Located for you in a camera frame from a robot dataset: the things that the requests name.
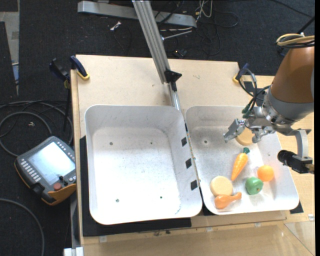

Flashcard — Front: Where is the white plastic tray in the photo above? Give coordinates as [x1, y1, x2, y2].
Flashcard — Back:
[84, 104, 203, 226]
[184, 105, 300, 216]

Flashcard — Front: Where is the beige toy bread slice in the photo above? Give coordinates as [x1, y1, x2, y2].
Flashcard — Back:
[235, 127, 256, 147]

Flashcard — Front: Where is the beige round toy bread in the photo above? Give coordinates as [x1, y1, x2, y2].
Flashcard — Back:
[209, 175, 234, 197]

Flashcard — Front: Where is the orange toy fruit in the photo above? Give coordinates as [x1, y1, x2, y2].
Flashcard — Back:
[257, 164, 275, 183]

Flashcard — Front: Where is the pale wood board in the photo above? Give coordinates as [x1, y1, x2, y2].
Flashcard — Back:
[74, 54, 288, 245]

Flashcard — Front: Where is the black cylinder on white bracket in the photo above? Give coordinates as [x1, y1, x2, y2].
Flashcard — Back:
[277, 128, 314, 175]

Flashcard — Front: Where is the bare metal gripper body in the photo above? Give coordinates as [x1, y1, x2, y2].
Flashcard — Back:
[245, 106, 300, 137]

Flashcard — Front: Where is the orange toy carrot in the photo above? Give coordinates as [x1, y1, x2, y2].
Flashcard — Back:
[230, 147, 251, 182]

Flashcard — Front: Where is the green toy apple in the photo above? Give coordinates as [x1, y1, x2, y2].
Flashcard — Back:
[244, 176, 264, 196]

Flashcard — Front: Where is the thin black and white rod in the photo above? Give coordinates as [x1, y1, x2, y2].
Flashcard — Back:
[170, 83, 202, 187]

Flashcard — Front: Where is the orange toy chicken drumstick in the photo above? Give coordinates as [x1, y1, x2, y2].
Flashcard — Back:
[214, 191, 243, 210]

